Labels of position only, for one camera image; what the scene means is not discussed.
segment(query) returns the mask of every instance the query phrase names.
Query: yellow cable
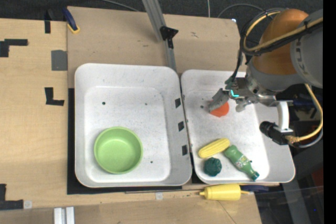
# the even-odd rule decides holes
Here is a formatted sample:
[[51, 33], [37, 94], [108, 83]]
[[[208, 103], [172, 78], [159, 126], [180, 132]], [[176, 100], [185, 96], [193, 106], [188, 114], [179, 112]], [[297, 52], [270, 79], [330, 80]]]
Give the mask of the yellow cable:
[[246, 36], [245, 36], [245, 38], [244, 38], [244, 49], [246, 49], [246, 50], [248, 50], [248, 51], [254, 51], [254, 50], [258, 50], [258, 49], [262, 49], [262, 48], [268, 47], [269, 45], [273, 44], [274, 42], [277, 42], [278, 40], [281, 40], [281, 39], [283, 39], [283, 38], [290, 37], [290, 36], [295, 35], [295, 34], [298, 34], [298, 33], [301, 33], [301, 32], [303, 32], [303, 31], [305, 31], [307, 28], [310, 28], [310, 27], [312, 27], [312, 26], [314, 26], [314, 25], [316, 25], [316, 24], [318, 24], [318, 23], [320, 23], [320, 22], [323, 21], [323, 17], [321, 17], [321, 18], [319, 18], [319, 19], [317, 19], [317, 20], [315, 20], [315, 21], [312, 21], [311, 23], [308, 23], [307, 25], [301, 26], [300, 28], [297, 28], [297, 29], [295, 29], [295, 30], [293, 30], [293, 31], [291, 31], [291, 32], [288, 32], [288, 33], [286, 33], [286, 34], [284, 34], [284, 35], [282, 35], [282, 36], [280, 36], [280, 37], [277, 37], [277, 38], [274, 38], [274, 39], [272, 39], [272, 40], [270, 40], [270, 41], [268, 41], [268, 42], [259, 44], [259, 45], [255, 46], [255, 47], [253, 47], [253, 48], [247, 48], [247, 47], [246, 47], [246, 38], [247, 38], [248, 34], [252, 31], [253, 27], [255, 27], [256, 23], [259, 23], [259, 22], [261, 21], [261, 19], [264, 19], [264, 18], [266, 18], [266, 15], [263, 16], [262, 18], [260, 18], [259, 20], [257, 20], [255, 23], [253, 23], [253, 24], [248, 28], [248, 30], [247, 30], [247, 32], [246, 32], [247, 34], [246, 34]]
[[313, 136], [315, 136], [316, 134], [318, 134], [322, 127], [323, 127], [323, 110], [322, 110], [322, 107], [319, 103], [319, 101], [317, 100], [316, 96], [314, 95], [314, 93], [312, 92], [311, 88], [309, 87], [308, 84], [305, 84], [312, 100], [313, 100], [313, 103], [315, 105], [315, 107], [317, 108], [317, 110], [319, 111], [320, 113], [320, 116], [321, 116], [321, 119], [320, 119], [320, 125], [317, 127], [317, 129], [315, 131], [313, 131], [312, 133], [310, 134], [307, 134], [305, 136], [293, 136], [293, 135], [288, 135], [288, 136], [285, 136], [285, 138], [291, 143], [297, 143], [297, 142], [300, 142], [300, 141], [303, 141], [303, 140], [306, 140], [306, 139], [309, 139]]

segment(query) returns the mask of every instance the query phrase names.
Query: yellow corn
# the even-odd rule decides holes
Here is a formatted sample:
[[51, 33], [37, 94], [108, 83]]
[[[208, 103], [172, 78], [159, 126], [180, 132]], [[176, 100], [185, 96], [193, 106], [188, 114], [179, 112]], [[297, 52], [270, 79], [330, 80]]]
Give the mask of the yellow corn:
[[230, 146], [230, 141], [227, 138], [220, 138], [216, 141], [207, 144], [198, 151], [200, 158], [209, 158], [219, 152], [226, 150]]

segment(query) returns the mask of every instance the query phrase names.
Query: teal light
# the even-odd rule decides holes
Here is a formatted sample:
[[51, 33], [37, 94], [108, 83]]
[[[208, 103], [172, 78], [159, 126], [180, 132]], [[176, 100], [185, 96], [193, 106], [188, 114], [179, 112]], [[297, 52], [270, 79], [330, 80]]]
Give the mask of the teal light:
[[234, 94], [234, 93], [233, 93], [233, 90], [231, 90], [231, 95], [232, 95], [233, 97], [239, 97], [239, 94]]

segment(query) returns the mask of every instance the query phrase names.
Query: wooden table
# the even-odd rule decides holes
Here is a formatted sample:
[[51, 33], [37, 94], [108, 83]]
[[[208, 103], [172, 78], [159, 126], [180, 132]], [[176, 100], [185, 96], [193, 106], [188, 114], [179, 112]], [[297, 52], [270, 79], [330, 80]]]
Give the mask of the wooden table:
[[[261, 223], [254, 195], [235, 202], [209, 201], [198, 195], [203, 185], [164, 192], [160, 201], [155, 192], [67, 195], [68, 89], [74, 87], [75, 69], [85, 62], [166, 65], [163, 45], [155, 39], [146, 13], [69, 10], [80, 27], [78, 34], [65, 22], [51, 21], [51, 33], [46, 34], [44, 21], [0, 19], [0, 41], [29, 42], [10, 46], [9, 57], [0, 57], [0, 184], [7, 184], [6, 200], [29, 200], [33, 205], [33, 210], [0, 211], [0, 222], [20, 223], [27, 214], [49, 219], [53, 208], [75, 206], [80, 223], [103, 223], [111, 208], [114, 216], [129, 223], [203, 223], [210, 216], [222, 223]], [[174, 37], [179, 74], [187, 69], [235, 68], [239, 34], [233, 21], [164, 16], [169, 27], [179, 30]], [[67, 52], [68, 71], [52, 70], [51, 52], [56, 50]], [[55, 100], [65, 101], [63, 105], [46, 104], [47, 87], [53, 88]], [[125, 206], [138, 216], [123, 212]]]

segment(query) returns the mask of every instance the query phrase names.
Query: green bowl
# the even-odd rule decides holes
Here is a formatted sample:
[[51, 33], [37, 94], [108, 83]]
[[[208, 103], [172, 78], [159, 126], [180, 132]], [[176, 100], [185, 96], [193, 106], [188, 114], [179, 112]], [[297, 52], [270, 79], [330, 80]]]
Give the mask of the green bowl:
[[101, 168], [113, 174], [125, 174], [140, 164], [143, 148], [133, 131], [124, 127], [112, 127], [98, 135], [94, 152]]

